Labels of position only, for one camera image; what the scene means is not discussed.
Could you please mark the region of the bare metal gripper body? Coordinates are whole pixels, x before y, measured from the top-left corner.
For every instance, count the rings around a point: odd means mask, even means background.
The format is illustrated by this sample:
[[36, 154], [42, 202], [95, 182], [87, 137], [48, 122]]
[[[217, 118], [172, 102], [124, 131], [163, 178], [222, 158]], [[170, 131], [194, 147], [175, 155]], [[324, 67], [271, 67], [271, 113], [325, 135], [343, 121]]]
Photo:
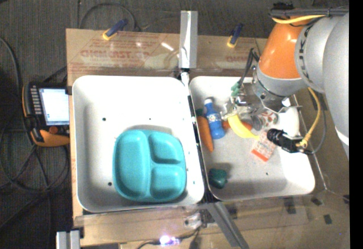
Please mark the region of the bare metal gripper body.
[[302, 81], [252, 81], [235, 83], [231, 97], [237, 106], [251, 107], [255, 113], [270, 110], [284, 112], [289, 104], [285, 101], [302, 88]]

